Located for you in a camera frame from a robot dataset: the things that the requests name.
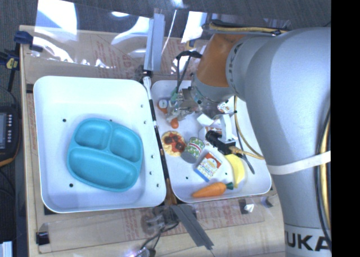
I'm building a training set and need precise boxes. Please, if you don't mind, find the brown cardboard board red print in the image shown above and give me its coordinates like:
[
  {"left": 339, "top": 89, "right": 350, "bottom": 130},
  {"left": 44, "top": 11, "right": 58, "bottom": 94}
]
[{"left": 22, "top": 34, "right": 280, "bottom": 253}]

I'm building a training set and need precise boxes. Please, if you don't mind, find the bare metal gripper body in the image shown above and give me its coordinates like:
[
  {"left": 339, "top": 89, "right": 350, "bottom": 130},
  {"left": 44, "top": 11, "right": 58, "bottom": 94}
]
[{"left": 175, "top": 87, "right": 226, "bottom": 120}]

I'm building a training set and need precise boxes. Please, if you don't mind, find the thin black and white rod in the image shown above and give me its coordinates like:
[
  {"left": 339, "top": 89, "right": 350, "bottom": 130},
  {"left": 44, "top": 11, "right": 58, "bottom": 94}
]
[{"left": 142, "top": 76, "right": 177, "bottom": 205}]

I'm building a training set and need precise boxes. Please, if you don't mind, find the blue divided plate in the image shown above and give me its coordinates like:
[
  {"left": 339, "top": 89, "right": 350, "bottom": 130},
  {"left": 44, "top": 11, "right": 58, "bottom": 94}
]
[{"left": 66, "top": 118, "right": 144, "bottom": 193}]

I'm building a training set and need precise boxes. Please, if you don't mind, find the black block with thin wires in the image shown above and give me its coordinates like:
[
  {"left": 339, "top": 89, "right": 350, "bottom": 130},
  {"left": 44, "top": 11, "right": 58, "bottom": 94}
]
[
  {"left": 146, "top": 206, "right": 181, "bottom": 234},
  {"left": 134, "top": 65, "right": 153, "bottom": 80}
]

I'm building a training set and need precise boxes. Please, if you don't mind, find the white and orange bottle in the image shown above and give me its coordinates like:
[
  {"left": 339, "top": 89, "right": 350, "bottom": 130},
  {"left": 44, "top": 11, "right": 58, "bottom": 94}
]
[{"left": 157, "top": 98, "right": 170, "bottom": 115}]

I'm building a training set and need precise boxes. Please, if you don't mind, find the white orange and blue carton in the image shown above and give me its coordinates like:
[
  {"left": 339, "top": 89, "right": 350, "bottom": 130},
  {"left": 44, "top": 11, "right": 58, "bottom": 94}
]
[{"left": 193, "top": 151, "right": 223, "bottom": 183}]

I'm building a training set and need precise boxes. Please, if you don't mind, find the yellow banana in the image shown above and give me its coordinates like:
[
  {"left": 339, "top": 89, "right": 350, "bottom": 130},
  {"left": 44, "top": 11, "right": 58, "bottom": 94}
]
[{"left": 224, "top": 153, "right": 246, "bottom": 189}]

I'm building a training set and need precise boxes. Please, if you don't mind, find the yellow spaghetti with meatballs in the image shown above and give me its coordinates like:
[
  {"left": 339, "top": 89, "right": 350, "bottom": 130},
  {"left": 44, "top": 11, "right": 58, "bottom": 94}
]
[{"left": 161, "top": 130, "right": 187, "bottom": 157}]

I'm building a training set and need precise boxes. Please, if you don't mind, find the white plastic tray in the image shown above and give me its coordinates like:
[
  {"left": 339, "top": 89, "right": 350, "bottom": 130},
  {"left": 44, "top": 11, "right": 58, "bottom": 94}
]
[
  {"left": 33, "top": 75, "right": 167, "bottom": 214},
  {"left": 151, "top": 79, "right": 273, "bottom": 204}
]

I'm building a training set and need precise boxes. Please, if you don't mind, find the orange carrot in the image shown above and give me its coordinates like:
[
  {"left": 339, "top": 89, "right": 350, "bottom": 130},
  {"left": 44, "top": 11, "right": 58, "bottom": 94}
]
[{"left": 192, "top": 182, "right": 235, "bottom": 199}]

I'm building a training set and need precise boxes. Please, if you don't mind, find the white packet with orange print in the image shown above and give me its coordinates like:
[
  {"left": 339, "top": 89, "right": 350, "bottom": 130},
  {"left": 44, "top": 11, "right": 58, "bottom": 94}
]
[{"left": 217, "top": 101, "right": 232, "bottom": 114}]

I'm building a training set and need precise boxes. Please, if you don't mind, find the green and white can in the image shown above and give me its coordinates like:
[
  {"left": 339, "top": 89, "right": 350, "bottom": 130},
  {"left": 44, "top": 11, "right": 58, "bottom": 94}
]
[{"left": 181, "top": 137, "right": 205, "bottom": 164}]

